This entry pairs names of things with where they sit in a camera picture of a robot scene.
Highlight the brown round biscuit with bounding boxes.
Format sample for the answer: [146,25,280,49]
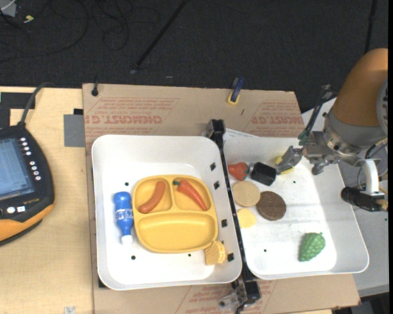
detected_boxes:
[255,190,288,222]

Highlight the small yellow round piece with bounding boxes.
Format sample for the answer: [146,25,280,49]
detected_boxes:
[236,208,258,230]

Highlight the yellow divided plate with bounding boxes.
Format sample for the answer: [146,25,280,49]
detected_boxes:
[131,174,219,254]

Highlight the green grapes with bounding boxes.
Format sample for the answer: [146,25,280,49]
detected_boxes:
[297,232,327,262]

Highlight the thin black rod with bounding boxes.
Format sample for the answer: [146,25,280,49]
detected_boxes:
[215,132,253,285]

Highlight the red strawberry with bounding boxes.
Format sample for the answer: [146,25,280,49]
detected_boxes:
[227,162,252,182]

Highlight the brown cardboard board red print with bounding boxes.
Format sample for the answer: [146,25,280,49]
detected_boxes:
[81,82,362,314]

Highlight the tan round biscuit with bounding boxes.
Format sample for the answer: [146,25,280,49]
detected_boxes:
[231,180,261,208]

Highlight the white plastic tray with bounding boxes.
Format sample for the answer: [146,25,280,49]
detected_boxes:
[91,134,244,291]
[222,128,370,281]

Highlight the black cylinder on white bracket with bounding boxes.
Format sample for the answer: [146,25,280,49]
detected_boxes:
[340,158,389,213]

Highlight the black box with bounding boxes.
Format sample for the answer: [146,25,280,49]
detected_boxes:
[249,162,278,187]

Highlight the blue bottle white cap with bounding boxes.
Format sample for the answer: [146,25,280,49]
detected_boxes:
[113,191,134,245]

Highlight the yellow waffle piece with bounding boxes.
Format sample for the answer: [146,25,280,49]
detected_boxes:
[204,240,228,266]

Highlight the orange carrot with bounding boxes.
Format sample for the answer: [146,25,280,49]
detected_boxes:
[172,178,208,212]

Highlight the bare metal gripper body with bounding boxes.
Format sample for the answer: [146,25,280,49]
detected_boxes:
[302,131,362,177]

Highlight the yellow lemon piece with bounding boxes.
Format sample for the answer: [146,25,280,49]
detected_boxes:
[274,155,298,176]

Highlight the orange sausage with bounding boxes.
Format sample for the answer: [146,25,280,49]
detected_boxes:
[138,181,167,215]

